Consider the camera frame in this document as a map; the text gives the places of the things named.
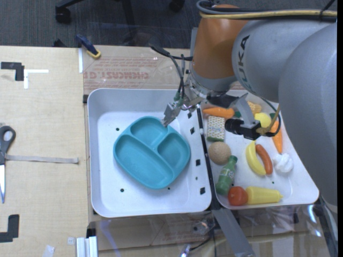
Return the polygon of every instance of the blue plate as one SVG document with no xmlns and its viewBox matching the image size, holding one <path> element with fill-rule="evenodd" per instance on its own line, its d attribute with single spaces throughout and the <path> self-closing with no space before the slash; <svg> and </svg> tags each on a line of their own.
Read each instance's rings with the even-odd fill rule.
<svg viewBox="0 0 343 257">
<path fill-rule="evenodd" d="M 171 184 L 188 164 L 190 147 L 160 119 L 142 117 L 117 138 L 113 146 L 117 163 L 135 180 L 158 190 Z"/>
</svg>

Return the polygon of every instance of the cable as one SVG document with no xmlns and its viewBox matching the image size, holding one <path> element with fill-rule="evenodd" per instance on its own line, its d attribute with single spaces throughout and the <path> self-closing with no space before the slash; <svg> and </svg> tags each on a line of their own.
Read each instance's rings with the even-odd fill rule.
<svg viewBox="0 0 343 257">
<path fill-rule="evenodd" d="M 206 14 L 200 12 L 203 18 L 212 19 L 256 19 L 256 18 L 279 18 L 279 17 L 328 17 L 337 18 L 337 11 L 320 10 L 282 10 L 282 11 L 266 11 L 266 12 L 251 12 L 251 13 L 231 13 L 231 14 Z"/>
<path fill-rule="evenodd" d="M 214 243 L 214 257 L 217 257 L 217 246 L 215 244 L 215 234 L 214 234 L 214 231 L 212 230 L 211 233 L 209 233 L 209 236 L 208 238 L 203 241 L 202 243 L 200 243 L 199 245 L 195 246 L 195 247 L 191 247 L 189 249 L 189 251 L 193 251 L 193 250 L 196 250 L 197 248 L 205 245 L 206 243 L 208 243 L 211 239 L 213 239 L 213 243 Z"/>
<path fill-rule="evenodd" d="M 159 53 L 159 54 L 161 54 L 161 55 L 163 55 L 163 56 L 166 56 L 166 57 L 172 56 L 172 58 L 174 58 L 174 59 L 182 59 L 182 57 L 173 56 L 173 55 L 171 55 L 168 51 L 166 51 L 164 48 L 154 46 L 152 43 L 149 43 L 149 46 L 150 46 L 151 49 L 153 49 L 154 51 L 156 51 L 157 53 Z M 190 57 L 184 57 L 184 60 L 185 60 L 185 61 L 192 61 L 192 60 L 193 60 L 193 57 L 192 57 L 192 56 L 190 56 Z"/>
<path fill-rule="evenodd" d="M 280 113 L 280 105 L 278 105 L 278 108 L 276 109 L 268 100 L 266 100 L 264 98 L 262 98 L 262 100 L 264 102 L 266 102 L 275 111 L 275 114 L 274 114 L 274 117 L 273 117 L 273 119 L 272 119 L 272 121 L 271 121 L 271 123 L 269 124 L 268 127 L 260 127 L 258 129 L 256 129 L 256 132 L 261 134 L 262 136 L 273 137 L 273 136 L 275 136 L 279 132 L 279 130 L 281 128 L 281 117 L 280 117 L 280 114 L 279 114 Z M 275 132 L 270 132 L 270 129 L 274 125 L 274 123 L 275 123 L 277 118 L 279 120 L 278 128 L 277 128 L 277 130 Z"/>
<path fill-rule="evenodd" d="M 183 77 L 184 77 L 184 70 L 185 70 L 185 57 L 183 54 L 181 54 L 181 72 L 182 72 L 182 79 L 180 80 L 180 83 L 182 83 L 182 94 L 181 94 L 181 98 L 184 99 L 184 80 L 183 80 Z"/>
<path fill-rule="evenodd" d="M 178 76 L 180 77 L 180 84 L 179 84 L 179 87 L 178 87 L 178 92 L 181 91 L 181 98 L 183 99 L 184 98 L 184 82 L 183 82 L 183 73 L 179 67 L 179 65 L 177 64 L 176 60 L 174 59 L 174 56 L 172 56 L 171 54 L 168 54 L 168 57 L 173 61 L 175 67 L 176 67 L 176 70 L 177 70 L 177 73 L 178 73 Z"/>
<path fill-rule="evenodd" d="M 254 10 L 227 7 L 213 7 L 214 3 L 207 0 L 200 0 L 196 6 L 203 18 L 219 19 L 271 19 L 271 18 L 337 18 L 337 11 L 327 9 L 335 0 L 331 0 L 322 10 L 297 9 L 297 10 Z"/>
</svg>

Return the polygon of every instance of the toy carrot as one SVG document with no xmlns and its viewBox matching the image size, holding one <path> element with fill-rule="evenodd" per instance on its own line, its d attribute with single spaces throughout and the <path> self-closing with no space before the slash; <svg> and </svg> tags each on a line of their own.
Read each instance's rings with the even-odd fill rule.
<svg viewBox="0 0 343 257">
<path fill-rule="evenodd" d="M 230 119 L 235 115 L 235 111 L 232 108 L 224 109 L 220 107 L 203 109 L 203 113 L 226 119 Z"/>
<path fill-rule="evenodd" d="M 272 126 L 272 128 L 270 129 L 271 132 L 276 132 L 277 128 L 279 126 L 279 121 L 276 120 Z M 278 153 L 282 153 L 282 132 L 281 129 L 279 130 L 279 132 L 272 137 L 273 138 L 273 142 L 275 147 L 277 148 Z"/>
</svg>

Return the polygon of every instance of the black tape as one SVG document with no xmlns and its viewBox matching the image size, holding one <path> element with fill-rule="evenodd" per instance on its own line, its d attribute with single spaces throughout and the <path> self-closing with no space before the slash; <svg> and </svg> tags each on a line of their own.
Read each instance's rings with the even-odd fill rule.
<svg viewBox="0 0 343 257">
<path fill-rule="evenodd" d="M 0 232 L 0 243 L 12 242 L 13 238 L 19 237 L 19 215 L 9 216 L 7 232 Z"/>
<path fill-rule="evenodd" d="M 24 68 L 21 63 L 17 62 L 1 62 L 1 69 L 3 70 L 16 70 L 16 81 L 24 80 Z"/>
<path fill-rule="evenodd" d="M 84 94 L 84 97 L 83 97 L 83 104 L 87 104 L 87 101 L 88 101 L 88 95 L 87 95 L 87 94 Z"/>
</svg>

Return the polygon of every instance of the toy tomato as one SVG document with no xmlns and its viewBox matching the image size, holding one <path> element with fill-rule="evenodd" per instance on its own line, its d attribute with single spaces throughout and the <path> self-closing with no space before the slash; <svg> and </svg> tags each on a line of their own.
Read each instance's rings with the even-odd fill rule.
<svg viewBox="0 0 343 257">
<path fill-rule="evenodd" d="M 228 194 L 229 203 L 232 206 L 242 206 L 248 202 L 248 193 L 240 186 L 230 188 Z"/>
</svg>

